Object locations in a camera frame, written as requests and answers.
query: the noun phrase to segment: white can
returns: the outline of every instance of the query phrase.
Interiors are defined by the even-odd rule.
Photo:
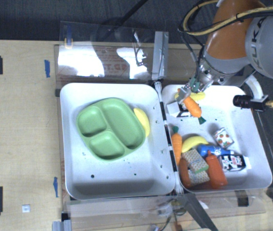
[[[229,136],[225,128],[220,128],[212,136],[222,148],[226,148],[234,143],[233,139]]]

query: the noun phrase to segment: wooden table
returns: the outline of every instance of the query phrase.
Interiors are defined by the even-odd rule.
[[[0,40],[0,186],[3,211],[0,230],[52,230],[61,219],[61,165],[55,57],[57,41]],[[50,77],[45,72],[50,62]],[[58,178],[58,197],[53,180]],[[220,230],[273,230],[273,203],[263,195],[265,213],[213,218]],[[22,212],[30,205],[30,212]],[[197,229],[193,220],[183,229]],[[147,230],[148,226],[113,230]],[[165,229],[174,230],[173,224]]]

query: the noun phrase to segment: red bottle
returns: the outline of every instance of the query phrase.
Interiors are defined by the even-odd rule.
[[[210,178],[210,184],[213,189],[218,189],[221,186],[226,186],[228,184],[225,174],[223,172],[222,166],[219,163],[216,155],[212,154],[208,150],[208,156],[206,157],[206,162],[209,165],[208,175]]]

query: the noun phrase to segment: orange carrot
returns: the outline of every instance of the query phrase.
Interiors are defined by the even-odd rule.
[[[202,116],[202,110],[200,109],[199,105],[191,98],[191,96],[188,96],[186,99],[184,99],[183,103],[192,116],[197,118]]]
[[[178,133],[179,127],[173,126],[174,134],[171,136],[171,143],[175,154],[176,164],[179,165],[182,151],[182,137]]]

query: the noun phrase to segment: green plate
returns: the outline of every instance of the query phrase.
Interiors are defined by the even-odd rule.
[[[102,160],[126,156],[145,141],[138,118],[118,98],[107,98],[83,109],[77,116],[77,128],[88,149]]]

